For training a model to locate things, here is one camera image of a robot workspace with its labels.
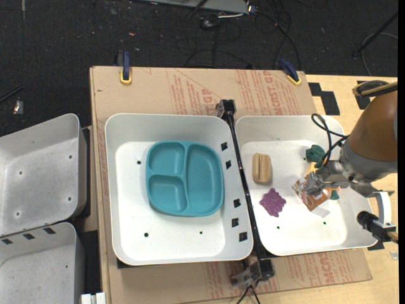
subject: purple toy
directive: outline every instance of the purple toy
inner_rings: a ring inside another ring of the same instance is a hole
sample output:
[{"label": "purple toy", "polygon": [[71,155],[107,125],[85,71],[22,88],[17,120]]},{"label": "purple toy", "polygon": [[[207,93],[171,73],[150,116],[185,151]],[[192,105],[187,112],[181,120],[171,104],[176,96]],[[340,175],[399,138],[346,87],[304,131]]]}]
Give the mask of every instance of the purple toy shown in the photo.
[{"label": "purple toy", "polygon": [[271,188],[267,194],[264,194],[263,199],[259,202],[274,217],[278,217],[278,213],[283,210],[285,203],[286,200],[274,188]]}]

